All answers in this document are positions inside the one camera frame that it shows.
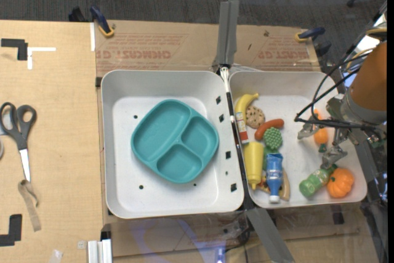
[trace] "blue bottle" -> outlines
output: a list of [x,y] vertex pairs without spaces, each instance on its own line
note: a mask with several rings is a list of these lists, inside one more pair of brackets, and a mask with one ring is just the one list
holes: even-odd
[[269,153],[267,155],[267,184],[270,188],[270,203],[277,204],[280,201],[279,189],[283,181],[282,169],[283,156],[280,153]]

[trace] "beige strap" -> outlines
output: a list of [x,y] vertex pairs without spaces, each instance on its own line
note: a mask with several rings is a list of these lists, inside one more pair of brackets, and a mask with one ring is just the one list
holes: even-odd
[[[18,183],[18,191],[25,200],[26,208],[29,212],[30,221],[33,225],[34,232],[41,230],[41,224],[39,222],[39,218],[36,212],[36,207],[38,207],[38,198],[34,193],[32,184],[27,180],[22,180]],[[36,200],[36,206],[33,205],[30,196],[32,196]]]

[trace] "toy orange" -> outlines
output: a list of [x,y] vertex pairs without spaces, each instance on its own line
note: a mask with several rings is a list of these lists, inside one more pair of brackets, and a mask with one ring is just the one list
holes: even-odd
[[330,196],[334,198],[344,197],[352,189],[355,181],[353,174],[345,168],[337,168],[331,174],[327,183],[327,190]]

